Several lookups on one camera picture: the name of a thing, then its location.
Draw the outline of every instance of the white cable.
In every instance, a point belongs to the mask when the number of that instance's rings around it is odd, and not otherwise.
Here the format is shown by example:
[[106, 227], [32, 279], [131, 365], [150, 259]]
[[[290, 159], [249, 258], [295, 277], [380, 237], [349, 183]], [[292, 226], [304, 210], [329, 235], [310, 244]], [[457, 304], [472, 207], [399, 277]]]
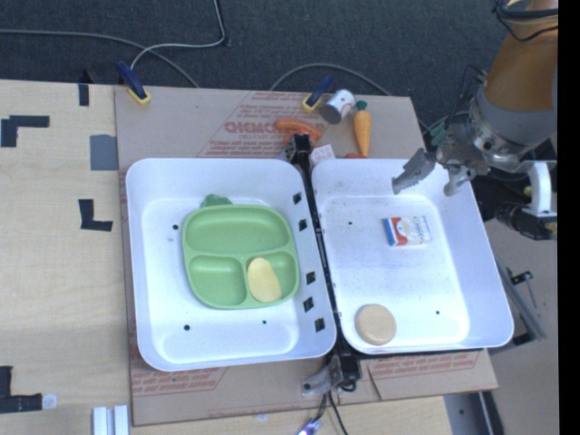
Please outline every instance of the white cable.
[[[114, 35], [107, 35], [107, 34], [95, 34], [95, 33], [76, 33], [76, 32], [69, 32], [69, 31], [35, 31], [35, 30], [28, 30], [28, 29], [0, 29], [0, 34], [11, 34], [11, 35], [40, 35], [40, 36], [49, 36], [49, 37], [86, 37], [98, 40], [108, 40], [117, 42], [119, 44], [126, 44], [130, 45], [135, 48], [145, 49], [145, 46], [135, 43], [128, 39], [123, 39], [121, 37], [116, 37]], [[195, 82], [185, 71], [183, 71], [179, 66], [177, 66], [174, 62], [170, 59], [166, 58], [165, 56], [160, 55], [156, 52], [151, 52], [152, 55], [157, 56], [160, 60], [167, 63], [171, 66], [174, 70], [178, 73], [183, 75], [191, 85], [194, 87], [199, 87], [198, 83]]]
[[[278, 78], [278, 80], [276, 82], [274, 82], [274, 84], [272, 84], [272, 87], [270, 87], [270, 91], [274, 90], [287, 77], [291, 76], [294, 73], [297, 73], [299, 71], [302, 71], [302, 70], [308, 69], [308, 68], [331, 68], [331, 69], [335, 69], [338, 71], [344, 71], [345, 73], [352, 74], [353, 76], [358, 77], [359, 79], [362, 79], [363, 81], [369, 83], [372, 87], [374, 87], [375, 89], [377, 89], [379, 92], [383, 93], [384, 95], [386, 95], [388, 97], [392, 96], [392, 94], [389, 91], [387, 91], [386, 89], [381, 87], [381, 85], [379, 85], [378, 83], [376, 83], [376, 82], [372, 81], [371, 79], [369, 79], [368, 77], [366, 77], [364, 74], [361, 74], [360, 72], [356, 72], [356, 71], [349, 69], [349, 68], [345, 68], [345, 67], [340, 66], [338, 64], [332, 64], [332, 63], [309, 63], [309, 64], [303, 64], [302, 66], [298, 66], [298, 67], [294, 68], [293, 70], [288, 71], [286, 74], [284, 74], [280, 78]], [[419, 118], [417, 118], [417, 121], [423, 129], [425, 129], [427, 131], [429, 130], [429, 126], [427, 125], [427, 123], [420, 120]]]
[[213, 0], [213, 2], [214, 2], [214, 8], [216, 9], [217, 22], [219, 23], [219, 31], [221, 32], [221, 37], [219, 38], [218, 41], [216, 41], [214, 43], [204, 43], [204, 44], [199, 44], [199, 45], [194, 45], [191, 43], [159, 43], [157, 45], [152, 45], [152, 46], [149, 46], [149, 47], [141, 50], [141, 52], [135, 57], [133, 62], [130, 64], [130, 68], [134, 69], [137, 61], [145, 53], [150, 52], [151, 50], [157, 50], [159, 48], [172, 47], [172, 48], [196, 48], [196, 49], [200, 49], [200, 48], [213, 48], [213, 47], [220, 46], [226, 40], [226, 29], [224, 28], [224, 23], [223, 23], [222, 18], [221, 18], [221, 13], [219, 12], [218, 0]]

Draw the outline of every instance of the cable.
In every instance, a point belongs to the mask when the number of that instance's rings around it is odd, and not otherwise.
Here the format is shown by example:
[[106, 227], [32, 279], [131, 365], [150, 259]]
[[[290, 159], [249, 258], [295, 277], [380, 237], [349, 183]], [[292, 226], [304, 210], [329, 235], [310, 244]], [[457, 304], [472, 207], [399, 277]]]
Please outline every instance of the cable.
[[[35, 30], [26, 30], [26, 29], [0, 29], [0, 34], [14, 34], [14, 35], [44, 35], [49, 37], [85, 37], [85, 38], [92, 38], [92, 39], [99, 39], [99, 40], [108, 40], [117, 42], [119, 44], [129, 45], [135, 48], [140, 48], [141, 50], [145, 49], [144, 45], [139, 43], [133, 42], [128, 39], [123, 39], [121, 37], [116, 37], [114, 35], [107, 35], [107, 34], [95, 34], [95, 33], [76, 33], [76, 32], [68, 32], [68, 31], [35, 31]], [[151, 54], [157, 56], [160, 60], [167, 63], [171, 66], [175, 71], [180, 73], [183, 77], [185, 77], [191, 85], [194, 87], [199, 87], [198, 83], [195, 82], [189, 74], [187, 74], [183, 69], [177, 66], [174, 62], [170, 59], [162, 56], [156, 52], [151, 52]]]
[[324, 394], [322, 401], [320, 401], [320, 406], [318, 407], [318, 412], [313, 417], [312, 422], [318, 421], [321, 417], [324, 416], [324, 412], [326, 411], [326, 398], [327, 393]]
[[[547, 8], [543, 10], [515, 10], [510, 8], [512, 5], [525, 0], [492, 0], [493, 10], [496, 18], [499, 22], [507, 29], [507, 31], [519, 42], [528, 42], [539, 35], [555, 31], [558, 28], [558, 9], [557, 8]], [[556, 25], [541, 29], [529, 35], [528, 37], [519, 37], [508, 23], [515, 24], [549, 24], [556, 23]]]
[[338, 408], [336, 408], [336, 404], [334, 404], [333, 394], [330, 391], [328, 392], [328, 399], [330, 400], [330, 403], [333, 406], [334, 414], [336, 414], [336, 419], [338, 420], [338, 423], [340, 424], [341, 429], [343, 430], [343, 434], [348, 435], [348, 432], [346, 431], [346, 428], [344, 427], [343, 420], [341, 419], [341, 416], [338, 413]]
[[0, 34], [15, 34], [15, 35], [44, 35], [44, 36], [52, 36], [52, 37], [86, 37], [86, 38], [92, 38], [92, 39], [100, 39], [100, 40], [108, 40], [108, 41], [113, 41], [113, 42], [117, 42], [119, 44], [125, 44], [125, 45], [129, 45], [135, 48], [139, 48], [140, 52], [137, 54], [137, 56], [133, 59], [130, 68], [133, 69], [135, 67], [135, 64], [137, 63], [137, 61], [145, 54], [145, 53], [151, 53], [154, 56], [157, 56], [160, 60], [162, 60], [163, 62], [167, 63], [169, 66], [171, 66], [175, 71], [177, 71], [178, 73], [180, 73], [183, 77], [185, 77], [188, 82], [193, 85], [194, 87], [199, 87], [198, 83], [195, 82], [193, 80], [193, 78], [191, 78], [189, 76], [189, 74], [187, 74], [182, 68], [180, 68], [179, 66], [177, 66], [174, 62], [172, 62], [170, 59], [166, 58], [165, 56], [160, 55], [159, 53], [154, 52], [153, 50], [159, 49], [159, 48], [166, 48], [166, 47], [182, 47], [182, 48], [199, 48], [199, 49], [204, 49], [204, 48], [213, 48], [213, 47], [217, 47], [220, 46], [221, 44], [223, 44], [226, 40], [226, 28], [224, 26], [223, 23], [223, 19], [221, 16], [221, 12], [219, 9], [219, 2], [218, 0], [213, 0], [214, 3], [214, 8], [216, 9], [216, 15], [217, 15], [217, 22], [219, 24], [219, 31], [221, 33], [221, 37], [219, 38], [218, 41], [214, 42], [214, 43], [206, 43], [206, 44], [201, 44], [201, 45], [193, 45], [193, 44], [187, 44], [187, 43], [160, 43], [157, 45], [152, 45], [152, 46], [145, 46], [145, 45], [141, 45], [140, 43], [135, 43], [131, 40], [128, 39], [123, 39], [121, 37], [116, 37], [114, 35], [107, 35], [107, 34], [95, 34], [95, 33], [83, 33], [83, 32], [70, 32], [70, 31], [35, 31], [35, 30], [26, 30], [26, 29], [0, 29]]
[[146, 48], [143, 48], [143, 50], [141, 50], [141, 52], [134, 58], [134, 60], [132, 61], [132, 63], [130, 64], [130, 68], [134, 69], [135, 68], [135, 64], [137, 64], [137, 61], [141, 58], [141, 56], [143, 56], [145, 53], [149, 53], [152, 50], [157, 50], [159, 48], [170, 48], [170, 47], [177, 47], [177, 48], [193, 48], [193, 49], [204, 49], [204, 48], [214, 48], [214, 47], [218, 47], [221, 44], [223, 44], [226, 41], [226, 28], [224, 27], [224, 23], [222, 20], [222, 16], [221, 16], [221, 12], [219, 11], [219, 3], [218, 0], [213, 0], [214, 2], [214, 8], [216, 9], [216, 16], [217, 16], [217, 22], [219, 24], [219, 31], [221, 33], [221, 37], [219, 38], [219, 40], [217, 40], [214, 43], [205, 43], [205, 44], [200, 44], [200, 45], [194, 45], [194, 44], [190, 44], [190, 43], [159, 43], [157, 45], [152, 45]]
[[461, 105], [461, 103], [465, 100], [466, 95], [469, 93], [469, 85], [466, 83], [467, 80], [467, 76], [468, 76], [468, 70], [471, 69], [473, 71], [475, 71], [478, 77], [474, 77], [471, 79], [478, 79], [479, 83], [483, 82], [483, 78], [485, 77], [485, 73], [480, 70], [477, 66], [473, 65], [473, 64], [468, 64], [465, 69], [463, 70], [463, 74], [461, 75], [461, 84], [459, 85], [459, 96], [457, 101], [455, 102], [455, 106], [453, 107], [453, 110], [451, 111], [451, 114], [447, 117], [447, 119], [445, 120], [445, 128], [448, 129], [451, 119], [454, 118], [457, 115], [457, 111], [459, 109], [459, 106]]
[[[305, 69], [311, 69], [311, 68], [330, 68], [330, 69], [335, 69], [337, 71], [343, 71], [345, 73], [349, 73], [349, 74], [353, 75], [354, 77], [358, 77], [359, 79], [362, 79], [363, 81], [369, 83], [372, 87], [374, 87], [376, 90], [378, 90], [382, 94], [384, 94], [388, 97], [392, 96], [392, 94], [389, 91], [387, 91], [386, 89], [381, 87], [381, 85], [379, 85], [375, 81], [372, 81], [371, 79], [366, 77], [364, 74], [361, 74], [360, 72], [356, 72], [356, 71], [349, 69], [349, 68], [345, 68], [343, 66], [340, 66], [339, 64], [332, 64], [332, 63], [309, 63], [309, 64], [303, 64], [301, 66], [298, 66], [298, 67], [288, 71], [286, 74], [282, 75], [281, 77], [279, 77], [278, 80], [276, 82], [274, 82], [274, 84], [272, 84], [272, 87], [270, 87], [270, 91], [273, 91], [274, 89], [276, 89], [278, 87], [278, 85], [280, 83], [282, 83], [282, 81], [285, 81], [285, 79], [287, 79], [291, 75], [298, 73], [300, 71], [303, 71]], [[427, 131], [429, 130], [429, 126], [427, 125], [426, 122], [420, 120], [419, 118], [417, 118], [417, 121], [419, 122], [419, 125], [423, 129], [425, 129]]]

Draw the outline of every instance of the orange carrot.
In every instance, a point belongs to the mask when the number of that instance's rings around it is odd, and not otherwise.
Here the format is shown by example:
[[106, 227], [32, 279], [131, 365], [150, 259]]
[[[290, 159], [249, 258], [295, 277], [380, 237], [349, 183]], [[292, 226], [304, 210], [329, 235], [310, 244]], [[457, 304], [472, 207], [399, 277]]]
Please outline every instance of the orange carrot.
[[359, 109], [354, 114], [354, 136], [359, 144], [359, 149], [361, 149], [361, 154], [364, 157], [369, 156], [369, 147], [371, 145], [371, 129], [372, 129], [372, 116], [365, 110], [366, 101], [356, 102], [356, 106]]
[[320, 131], [320, 129], [318, 129], [313, 124], [310, 122], [298, 120], [296, 118], [278, 118], [275, 120], [274, 126], [279, 131], [288, 131], [300, 134], [308, 133], [312, 138], [312, 142], [319, 141], [323, 136], [323, 133]]

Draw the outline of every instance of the black cable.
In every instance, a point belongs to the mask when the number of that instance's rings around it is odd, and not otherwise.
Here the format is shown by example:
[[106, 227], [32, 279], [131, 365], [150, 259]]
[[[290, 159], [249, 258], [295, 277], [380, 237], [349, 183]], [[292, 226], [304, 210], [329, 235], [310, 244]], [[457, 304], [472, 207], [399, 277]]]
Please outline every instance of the black cable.
[[165, 56], [160, 55], [159, 53], [156, 53], [154, 51], [154, 49], [164, 48], [164, 47], [181, 47], [181, 48], [199, 48], [199, 49], [202, 49], [202, 48], [218, 47], [218, 46], [223, 45], [223, 44], [228, 45], [229, 40], [227, 38], [226, 28], [224, 26], [223, 18], [221, 16], [221, 5], [219, 4], [219, 0], [213, 0], [213, 1], [214, 1], [214, 6], [216, 8], [217, 22], [219, 24], [219, 30], [221, 32], [221, 37], [218, 41], [216, 41], [214, 43], [208, 43], [208, 44], [203, 44], [203, 45], [193, 45], [193, 44], [188, 44], [188, 43], [161, 43], [158, 45], [145, 46], [145, 45], [141, 45], [140, 43], [135, 43], [135, 42], [128, 40], [128, 39], [116, 37], [114, 35], [84, 33], [84, 32], [77, 33], [77, 32], [70, 32], [70, 31], [36, 31], [36, 30], [26, 30], [26, 29], [1, 29], [0, 28], [0, 34], [44, 35], [44, 36], [53, 36], [53, 37], [86, 37], [86, 38], [92, 38], [92, 39], [108, 40], [108, 41], [117, 42], [119, 44], [129, 45], [129, 46], [140, 49], [140, 53], [137, 55], [137, 57], [133, 60], [133, 62], [130, 65], [131, 69], [134, 69], [135, 63], [141, 58], [141, 56], [143, 56], [145, 53], [151, 53], [152, 55], [157, 56], [163, 62], [167, 63], [175, 71], [180, 73], [183, 77], [185, 77], [188, 80], [188, 82], [191, 85], [193, 85], [194, 87], [199, 87], [198, 83], [195, 82], [189, 76], [189, 74], [187, 74], [183, 69], [181, 69], [179, 66], [177, 66], [170, 59], [166, 58]]
[[543, 22], [557, 21], [558, 9], [557, 8], [547, 8], [544, 10], [515, 10], [510, 8], [514, 3], [520, 2], [522, 0], [492, 0], [493, 9], [492, 13], [496, 15], [498, 21], [507, 29], [514, 39], [519, 42], [528, 42], [541, 34], [546, 32], [555, 31], [558, 28], [558, 24], [540, 29], [529, 35], [528, 37], [519, 37], [508, 22], [530, 24], [536, 23], [541, 24]]
[[333, 406], [334, 414], [336, 414], [336, 419], [338, 420], [338, 423], [340, 424], [341, 429], [343, 430], [343, 434], [348, 435], [348, 432], [344, 427], [343, 420], [341, 419], [341, 415], [338, 413], [338, 408], [336, 408], [336, 404], [334, 404], [333, 394], [330, 391], [328, 392], [328, 399], [330, 400], [330, 403]]
[[498, 174], [495, 168], [491, 168], [489, 170], [489, 173], [486, 174], [485, 177], [489, 177], [490, 179], [498, 180], [500, 182], [521, 182], [522, 180], [527, 179], [527, 174], [524, 172], [517, 174], [502, 175]]
[[469, 85], [467, 84], [466, 80], [467, 80], [467, 76], [468, 76], [468, 71], [469, 69], [473, 70], [476, 72], [476, 74], [480, 77], [483, 78], [485, 77], [485, 73], [480, 70], [477, 66], [475, 66], [474, 64], [468, 64], [464, 70], [463, 70], [463, 74], [461, 75], [461, 83], [459, 84], [459, 95], [458, 95], [458, 99], [455, 102], [455, 106], [453, 107], [453, 110], [451, 111], [450, 115], [445, 119], [444, 124], [445, 124], [445, 130], [447, 130], [451, 124], [451, 120], [454, 119], [457, 115], [457, 111], [459, 109], [459, 106], [465, 101], [465, 97], [466, 95], [469, 93]]
[[[354, 77], [358, 77], [359, 79], [367, 82], [369, 85], [374, 87], [376, 90], [378, 90], [383, 95], [386, 95], [387, 97], [392, 96], [392, 94], [388, 90], [386, 90], [384, 87], [382, 87], [381, 85], [379, 85], [377, 82], [373, 81], [372, 79], [369, 79], [364, 74], [357, 72], [355, 70], [349, 69], [349, 68], [345, 68], [344, 66], [341, 66], [339, 64], [334, 64], [334, 63], [309, 63], [309, 64], [303, 64], [301, 66], [297, 66], [294, 69], [288, 71], [286, 74], [279, 77], [278, 80], [275, 81], [272, 84], [272, 86], [270, 87], [270, 91], [275, 90], [278, 87], [278, 85], [280, 85], [280, 83], [282, 83], [282, 81], [285, 81], [285, 79], [287, 79], [291, 75], [298, 73], [300, 71], [303, 71], [305, 69], [310, 69], [310, 68], [329, 68], [329, 69], [335, 69], [336, 71], [342, 71], [344, 73], [349, 73], [350, 75], [352, 75]], [[424, 121], [422, 121], [420, 118], [417, 118], [417, 122], [419, 123], [420, 127], [422, 127], [424, 130], [426, 130], [426, 131], [429, 130], [429, 126]]]
[[320, 406], [318, 406], [318, 412], [313, 417], [312, 422], [318, 421], [321, 417], [324, 416], [324, 412], [326, 411], [326, 398], [327, 393], [324, 394], [322, 400], [320, 401]]

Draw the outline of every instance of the green plate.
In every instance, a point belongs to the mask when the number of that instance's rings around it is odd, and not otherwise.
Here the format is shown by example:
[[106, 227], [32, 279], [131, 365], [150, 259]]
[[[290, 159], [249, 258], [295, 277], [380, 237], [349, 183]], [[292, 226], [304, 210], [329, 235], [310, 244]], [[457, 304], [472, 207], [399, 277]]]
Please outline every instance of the green plate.
[[[277, 211], [259, 205], [216, 205], [193, 211], [181, 233], [185, 267], [194, 295], [220, 309], [278, 305], [298, 288], [298, 256], [292, 230]], [[266, 259], [282, 297], [263, 303], [250, 293], [247, 267]]]

